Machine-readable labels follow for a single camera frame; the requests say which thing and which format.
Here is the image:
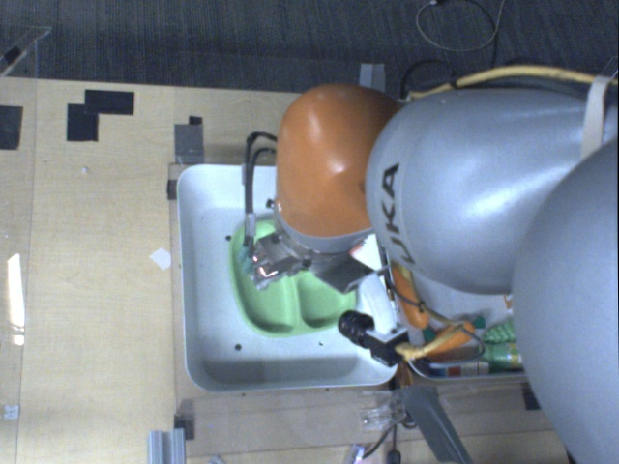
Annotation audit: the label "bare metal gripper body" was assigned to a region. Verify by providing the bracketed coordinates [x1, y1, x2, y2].
[251, 232, 314, 292]

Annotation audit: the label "green divided plate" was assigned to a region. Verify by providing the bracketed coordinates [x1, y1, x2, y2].
[227, 219, 360, 340]

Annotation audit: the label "white and red packet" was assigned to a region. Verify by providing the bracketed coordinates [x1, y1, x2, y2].
[349, 234, 384, 271]

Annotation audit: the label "multicoloured carton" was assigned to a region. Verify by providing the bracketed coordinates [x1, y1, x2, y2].
[428, 361, 490, 379]

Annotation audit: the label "green grapes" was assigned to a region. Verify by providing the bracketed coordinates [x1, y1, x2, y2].
[483, 320, 516, 345]

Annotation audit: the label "black cylinder on white bracket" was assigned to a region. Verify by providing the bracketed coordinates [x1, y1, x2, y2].
[338, 273, 410, 368]

